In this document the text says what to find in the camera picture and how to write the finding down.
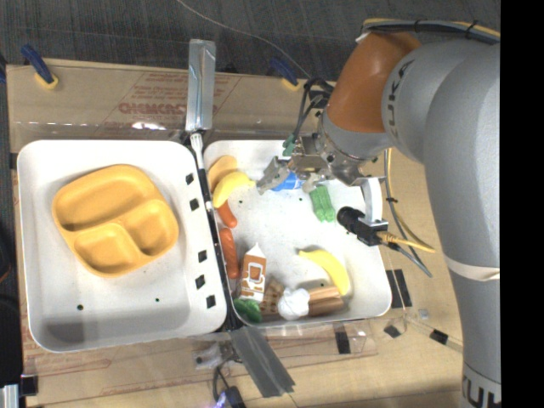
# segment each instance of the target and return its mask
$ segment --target black cable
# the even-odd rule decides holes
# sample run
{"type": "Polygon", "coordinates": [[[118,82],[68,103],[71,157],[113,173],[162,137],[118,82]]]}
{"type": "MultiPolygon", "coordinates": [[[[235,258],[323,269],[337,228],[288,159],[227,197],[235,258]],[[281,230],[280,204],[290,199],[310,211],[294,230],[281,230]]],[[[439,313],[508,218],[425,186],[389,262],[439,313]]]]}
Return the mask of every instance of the black cable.
{"type": "Polygon", "coordinates": [[[226,362],[231,360],[233,360],[236,363],[242,363],[238,355],[233,354],[226,360],[222,361],[218,366],[216,366],[215,369],[213,369],[212,393],[213,393],[213,398],[215,399],[216,402],[219,400],[219,392],[218,392],[219,377],[221,377],[221,380],[223,381],[223,384],[226,387],[226,389],[228,390],[230,388],[230,385],[227,383],[227,380],[224,378],[223,373],[221,373],[221,369],[223,368],[226,362]]]}
{"type": "Polygon", "coordinates": [[[378,33],[395,33],[401,31],[438,33],[464,36],[466,39],[474,39],[487,44],[495,44],[501,41],[498,32],[480,28],[477,26],[477,21],[474,21],[471,25],[464,25],[459,22],[442,20],[377,20],[365,23],[361,30],[378,33]]]}
{"type": "Polygon", "coordinates": [[[7,279],[11,267],[12,264],[8,254],[8,247],[3,237],[0,236],[0,282],[7,279]]]}
{"type": "Polygon", "coordinates": [[[409,252],[407,252],[405,249],[400,247],[398,243],[390,243],[389,242],[387,244],[387,247],[391,248],[394,251],[400,252],[402,255],[404,255],[406,258],[408,258],[416,266],[420,267],[420,265],[421,265],[422,268],[425,268],[427,270],[427,272],[428,272],[427,266],[425,266],[425,264],[423,264],[423,262],[419,258],[418,259],[414,258],[414,256],[412,256],[409,252]]]}
{"type": "Polygon", "coordinates": [[[310,105],[306,110],[304,110],[304,106],[306,105],[306,100],[309,96],[310,89],[314,85],[318,85],[326,94],[331,94],[333,90],[333,86],[331,86],[327,81],[322,77],[312,77],[310,78],[305,84],[304,84],[304,93],[302,100],[300,102],[300,108],[298,109],[298,119],[297,119],[297,126],[295,127],[295,130],[293,131],[293,141],[298,138],[298,134],[300,133],[300,129],[302,128],[304,121],[308,117],[310,111],[320,102],[320,99],[318,101],[312,100],[310,105]]]}
{"type": "Polygon", "coordinates": [[[212,392],[213,392],[213,398],[215,399],[216,402],[219,400],[219,393],[218,393],[218,379],[219,379],[219,377],[221,377],[221,379],[223,380],[223,384],[225,385],[226,389],[230,388],[229,384],[227,383],[226,379],[223,376],[223,373],[221,373],[221,368],[223,367],[223,364],[224,364],[224,362],[221,363],[220,365],[218,365],[213,370],[212,392]]]}

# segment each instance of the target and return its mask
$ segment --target yellow plate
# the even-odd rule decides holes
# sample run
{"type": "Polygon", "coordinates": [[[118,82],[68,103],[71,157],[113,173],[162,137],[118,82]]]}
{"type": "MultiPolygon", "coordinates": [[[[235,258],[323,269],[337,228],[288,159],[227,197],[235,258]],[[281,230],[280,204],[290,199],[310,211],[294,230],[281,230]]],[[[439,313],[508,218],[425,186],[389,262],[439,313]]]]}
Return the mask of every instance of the yellow plate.
{"type": "Polygon", "coordinates": [[[82,264],[104,277],[150,263],[179,236],[161,192],[130,165],[105,167],[64,186],[53,199],[53,218],[82,264]]]}

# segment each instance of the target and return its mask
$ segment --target yellow banana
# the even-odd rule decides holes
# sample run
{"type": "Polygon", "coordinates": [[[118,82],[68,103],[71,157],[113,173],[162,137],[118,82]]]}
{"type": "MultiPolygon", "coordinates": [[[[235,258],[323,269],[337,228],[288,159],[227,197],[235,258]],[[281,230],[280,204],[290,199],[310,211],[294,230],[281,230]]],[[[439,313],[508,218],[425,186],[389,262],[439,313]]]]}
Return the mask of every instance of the yellow banana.
{"type": "Polygon", "coordinates": [[[232,191],[243,185],[254,186],[255,182],[240,171],[234,171],[225,175],[213,191],[213,206],[215,208],[221,207],[229,199],[232,191]]]}
{"type": "Polygon", "coordinates": [[[207,172],[207,180],[210,183],[210,191],[213,192],[219,181],[221,181],[221,179],[228,173],[233,173],[237,168],[238,161],[235,157],[229,155],[219,157],[207,172]]]}
{"type": "Polygon", "coordinates": [[[340,291],[340,294],[343,296],[349,290],[349,276],[348,271],[345,266],[341,264],[336,257],[334,257],[330,252],[323,249],[317,249],[315,251],[299,251],[298,255],[300,257],[307,258],[308,260],[313,261],[323,268],[327,274],[332,279],[334,285],[340,291]]]}

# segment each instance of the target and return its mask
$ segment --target sausage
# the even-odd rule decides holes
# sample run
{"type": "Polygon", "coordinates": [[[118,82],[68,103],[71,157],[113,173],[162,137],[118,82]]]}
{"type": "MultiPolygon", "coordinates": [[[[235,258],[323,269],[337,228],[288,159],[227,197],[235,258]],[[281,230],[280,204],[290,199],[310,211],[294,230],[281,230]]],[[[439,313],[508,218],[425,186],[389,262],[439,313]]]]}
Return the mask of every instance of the sausage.
{"type": "Polygon", "coordinates": [[[217,210],[223,224],[225,224],[227,227],[234,228],[236,225],[238,225],[238,219],[236,219],[235,215],[230,211],[228,200],[225,201],[217,210]]]}
{"type": "Polygon", "coordinates": [[[236,253],[235,239],[230,228],[224,227],[219,231],[219,239],[223,248],[224,261],[227,265],[227,276],[231,280],[240,277],[240,266],[238,265],[238,254],[236,253]]]}

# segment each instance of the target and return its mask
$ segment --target wire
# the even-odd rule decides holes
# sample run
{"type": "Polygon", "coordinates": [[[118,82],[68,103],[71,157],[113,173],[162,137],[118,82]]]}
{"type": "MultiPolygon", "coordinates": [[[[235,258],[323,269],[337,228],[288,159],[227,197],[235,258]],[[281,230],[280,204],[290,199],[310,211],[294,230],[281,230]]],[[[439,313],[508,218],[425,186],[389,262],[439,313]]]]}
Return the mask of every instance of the wire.
{"type": "MultiPolygon", "coordinates": [[[[393,185],[391,184],[391,156],[392,156],[392,150],[390,148],[387,148],[385,151],[385,180],[386,180],[386,189],[388,192],[388,202],[389,206],[391,207],[391,211],[393,212],[394,217],[398,220],[399,224],[402,225],[402,227],[399,228],[401,234],[403,233],[403,228],[408,232],[408,234],[412,237],[412,239],[420,245],[422,248],[427,248],[428,250],[431,250],[430,252],[434,252],[434,249],[432,246],[427,244],[426,242],[422,241],[408,226],[408,224],[405,222],[405,220],[400,216],[400,213],[396,210],[396,207],[393,205],[397,200],[393,197],[393,185]]],[[[408,240],[407,236],[403,234],[403,237],[405,240],[408,240]]]]}
{"type": "Polygon", "coordinates": [[[396,243],[388,243],[387,247],[393,249],[394,251],[398,251],[402,255],[404,255],[406,258],[409,258],[419,269],[421,269],[423,272],[425,272],[425,274],[427,274],[429,278],[433,278],[433,274],[431,274],[431,272],[427,269],[427,266],[425,266],[425,264],[423,264],[421,259],[419,257],[417,257],[417,255],[412,255],[412,254],[415,254],[415,252],[413,252],[413,250],[412,250],[412,254],[410,254],[409,252],[407,252],[405,249],[401,248],[396,243]]]}
{"type": "Polygon", "coordinates": [[[494,44],[501,41],[501,34],[498,31],[478,25],[477,21],[467,23],[464,21],[370,18],[363,23],[361,33],[370,31],[381,33],[414,31],[415,33],[430,32],[457,36],[463,35],[467,39],[476,39],[488,44],[494,44]]]}
{"type": "MultiPolygon", "coordinates": [[[[400,222],[400,219],[399,219],[399,214],[397,213],[396,207],[394,206],[395,199],[391,195],[392,192],[391,192],[391,180],[390,180],[390,175],[391,175],[391,149],[390,148],[387,148],[385,150],[385,153],[383,155],[383,159],[384,159],[384,168],[385,168],[385,171],[384,171],[384,173],[385,173],[385,189],[386,189],[386,193],[387,193],[387,196],[388,196],[387,201],[389,203],[389,208],[391,209],[391,214],[393,215],[394,222],[396,223],[397,228],[399,229],[403,239],[408,241],[409,240],[408,236],[405,233],[405,230],[404,230],[404,228],[402,226],[402,223],[400,222]]],[[[419,238],[417,238],[417,236],[414,235],[412,237],[414,237],[417,241],[419,241],[425,247],[430,247],[425,242],[423,242],[419,238]]],[[[417,255],[417,252],[413,248],[413,246],[408,246],[410,248],[411,255],[407,251],[405,251],[403,248],[401,248],[399,245],[397,245],[396,243],[388,243],[388,247],[390,247],[391,249],[394,249],[395,251],[401,252],[403,255],[407,256],[417,267],[419,267],[423,272],[425,272],[425,274],[427,274],[427,276],[429,276],[431,278],[433,277],[433,275],[427,269],[427,266],[425,266],[425,264],[423,264],[423,261],[417,255]]]]}
{"type": "Polygon", "coordinates": [[[318,84],[320,88],[324,91],[325,94],[331,94],[333,90],[333,86],[331,86],[327,81],[321,77],[313,77],[310,78],[305,84],[304,84],[304,93],[303,97],[300,103],[300,109],[298,111],[298,120],[297,120],[297,126],[295,127],[295,130],[292,133],[292,138],[295,140],[298,138],[298,134],[300,133],[300,129],[302,128],[304,121],[308,117],[310,111],[323,99],[322,95],[318,95],[317,97],[313,98],[310,105],[306,110],[304,110],[304,106],[306,105],[306,99],[309,96],[309,92],[311,88],[318,84]]]}
{"type": "Polygon", "coordinates": [[[400,239],[396,235],[392,235],[388,231],[378,231],[377,236],[380,237],[383,241],[388,243],[398,243],[402,245],[408,245],[409,247],[415,247],[421,249],[422,251],[427,252],[436,252],[432,247],[421,245],[420,243],[414,241],[408,241],[406,239],[400,239]]]}
{"type": "Polygon", "coordinates": [[[175,0],[176,2],[178,2],[179,4],[181,4],[185,9],[187,9],[189,12],[191,12],[192,14],[216,25],[216,26],[219,26],[219,27],[222,27],[224,29],[227,29],[227,30],[230,30],[230,31],[233,31],[235,33],[239,33],[240,35],[245,35],[247,37],[252,37],[252,38],[255,38],[255,39],[258,39],[259,41],[262,41],[266,44],[268,44],[270,47],[276,49],[277,51],[279,51],[281,54],[283,54],[286,58],[288,58],[306,77],[310,77],[309,73],[301,66],[298,64],[298,62],[291,57],[290,54],[288,54],[285,50],[283,50],[282,48],[278,47],[276,44],[274,44],[273,42],[269,41],[268,39],[265,39],[263,37],[260,37],[259,35],[254,35],[253,33],[250,33],[250,32],[247,32],[247,31],[241,31],[239,29],[236,29],[234,27],[231,27],[229,25],[226,25],[226,24],[223,24],[223,23],[220,23],[219,21],[216,21],[214,20],[213,18],[210,18],[204,14],[201,14],[200,12],[198,12],[197,10],[193,9],[191,6],[189,6],[186,2],[184,2],[183,0],[175,0]]]}
{"type": "Polygon", "coordinates": [[[218,365],[214,370],[213,370],[213,385],[212,385],[212,391],[213,391],[213,398],[215,399],[215,401],[217,402],[219,400],[219,393],[218,393],[218,378],[221,377],[222,381],[223,381],[223,384],[224,386],[226,387],[226,389],[229,389],[230,386],[229,384],[227,383],[227,380],[224,378],[223,376],[223,373],[221,373],[221,368],[223,367],[223,363],[221,363],[220,365],[218,365]]]}
{"type": "Polygon", "coordinates": [[[230,388],[230,385],[227,383],[227,380],[224,378],[223,373],[221,373],[221,369],[223,368],[225,363],[231,360],[233,360],[236,363],[242,362],[237,354],[233,354],[226,360],[223,360],[215,369],[213,369],[212,393],[213,393],[213,398],[215,399],[216,402],[219,400],[218,380],[220,377],[226,389],[230,388]]]}

